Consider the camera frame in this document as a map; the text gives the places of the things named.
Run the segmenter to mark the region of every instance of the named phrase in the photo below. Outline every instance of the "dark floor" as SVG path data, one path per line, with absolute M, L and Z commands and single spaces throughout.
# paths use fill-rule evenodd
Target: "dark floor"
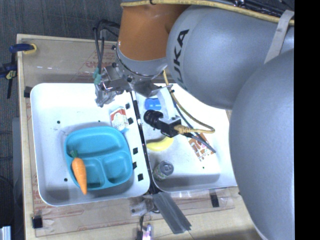
M 294 10 L 295 0 L 258 0 Z M 55 37 L 93 39 L 92 26 L 102 18 L 120 24 L 121 0 L 0 0 L 0 64 L 11 61 L 9 46 L 16 35 L 34 34 Z M 19 117 L 17 79 L 12 82 L 7 99 L 8 82 L 0 78 L 0 228 L 13 223 L 14 198 L 13 118 Z

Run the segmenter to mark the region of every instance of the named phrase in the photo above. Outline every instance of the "banana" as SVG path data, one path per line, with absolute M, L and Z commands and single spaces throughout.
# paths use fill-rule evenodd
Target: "banana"
M 165 136 L 160 141 L 147 143 L 146 147 L 152 151 L 163 151 L 169 148 L 173 142 L 174 142 L 174 138 Z

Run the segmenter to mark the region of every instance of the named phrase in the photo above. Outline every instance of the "plastic tray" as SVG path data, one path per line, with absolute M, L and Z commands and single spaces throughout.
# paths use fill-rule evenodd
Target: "plastic tray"
M 125 137 L 110 126 L 74 131 L 64 142 L 64 155 L 70 177 L 78 186 L 72 170 L 72 151 L 84 162 L 87 190 L 102 190 L 128 181 L 133 173 L 132 157 Z

